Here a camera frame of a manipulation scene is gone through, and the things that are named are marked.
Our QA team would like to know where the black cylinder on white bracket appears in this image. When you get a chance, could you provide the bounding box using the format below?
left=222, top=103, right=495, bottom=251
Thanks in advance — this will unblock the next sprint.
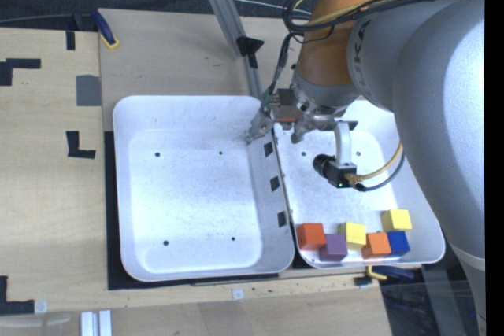
left=313, top=120, right=359, bottom=189

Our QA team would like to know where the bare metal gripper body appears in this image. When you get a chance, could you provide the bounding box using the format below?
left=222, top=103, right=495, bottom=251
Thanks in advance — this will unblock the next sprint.
left=273, top=87, right=348, bottom=130

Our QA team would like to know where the purple cube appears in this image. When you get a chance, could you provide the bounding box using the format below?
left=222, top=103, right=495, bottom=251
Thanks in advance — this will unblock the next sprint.
left=318, top=234, right=349, bottom=263

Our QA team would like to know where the blue cube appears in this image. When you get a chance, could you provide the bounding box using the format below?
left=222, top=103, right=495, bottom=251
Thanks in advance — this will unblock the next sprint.
left=386, top=231, right=411, bottom=257

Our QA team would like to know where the orange cube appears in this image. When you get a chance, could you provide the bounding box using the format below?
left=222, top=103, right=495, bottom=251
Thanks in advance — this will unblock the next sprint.
left=361, top=231, right=393, bottom=260
left=295, top=223, right=327, bottom=252

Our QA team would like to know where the white plastic tray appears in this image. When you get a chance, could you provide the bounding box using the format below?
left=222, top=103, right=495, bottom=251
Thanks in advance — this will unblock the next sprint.
left=113, top=94, right=296, bottom=283
left=271, top=100, right=447, bottom=270

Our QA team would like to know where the yellow cube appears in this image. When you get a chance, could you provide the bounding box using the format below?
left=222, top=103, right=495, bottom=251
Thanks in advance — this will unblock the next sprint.
left=337, top=221, right=368, bottom=252
left=380, top=209, right=413, bottom=233

